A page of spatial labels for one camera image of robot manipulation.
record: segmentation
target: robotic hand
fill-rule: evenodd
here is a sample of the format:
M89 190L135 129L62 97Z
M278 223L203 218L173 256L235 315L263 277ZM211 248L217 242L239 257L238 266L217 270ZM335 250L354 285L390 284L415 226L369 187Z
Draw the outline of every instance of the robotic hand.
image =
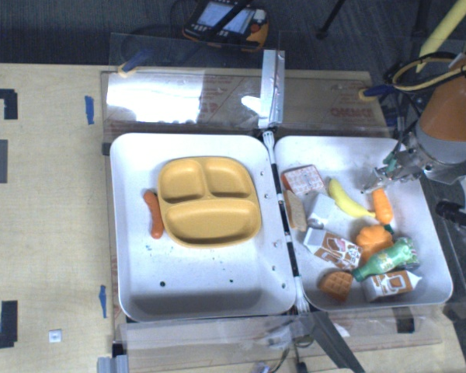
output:
M394 76L392 85L405 71L425 61L420 58L406 65ZM439 85L414 128L404 134L404 148L399 140L383 161L384 166L374 168L362 193L395 181L415 180L422 173L446 184L466 176L466 55L458 56L451 62L449 72L429 83Z

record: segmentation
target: device screen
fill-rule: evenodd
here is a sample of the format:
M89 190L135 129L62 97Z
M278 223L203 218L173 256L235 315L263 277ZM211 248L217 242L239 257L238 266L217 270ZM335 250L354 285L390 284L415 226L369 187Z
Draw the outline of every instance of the device screen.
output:
M233 8L232 5L222 4L217 2L209 2L207 7L202 12L200 18L196 21L199 25L214 26ZM254 16L254 10L243 9L233 18L225 27L224 30L235 33L244 33L247 25Z

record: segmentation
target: chocolate milk carton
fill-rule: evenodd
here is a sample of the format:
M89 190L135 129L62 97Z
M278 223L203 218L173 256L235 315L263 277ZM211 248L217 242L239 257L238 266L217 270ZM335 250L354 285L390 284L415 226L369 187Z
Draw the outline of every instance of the chocolate milk carton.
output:
M304 244L316 256L341 270L353 270L359 265L363 249L324 229L309 228Z
M399 295L413 291L421 277L407 270L397 270L386 274L373 275L361 282L364 295L369 302L379 297Z

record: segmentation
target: yellow pole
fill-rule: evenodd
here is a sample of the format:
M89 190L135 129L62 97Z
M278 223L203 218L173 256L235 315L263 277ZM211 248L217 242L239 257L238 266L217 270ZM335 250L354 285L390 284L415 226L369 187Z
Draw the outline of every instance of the yellow pole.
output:
M450 36L452 31L456 29L461 20L466 16L466 0L457 0L450 11L445 15L442 21L435 28L433 33L428 37L422 45L419 56L433 53L439 49L442 43ZM420 72L425 64L418 65L416 72Z

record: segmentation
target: brown waffle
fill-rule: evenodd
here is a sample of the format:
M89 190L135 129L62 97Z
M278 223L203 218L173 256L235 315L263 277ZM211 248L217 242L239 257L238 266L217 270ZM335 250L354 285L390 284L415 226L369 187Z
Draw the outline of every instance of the brown waffle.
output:
M326 274L318 284L318 288L335 300L344 302L350 292L353 276L345 271L333 271Z

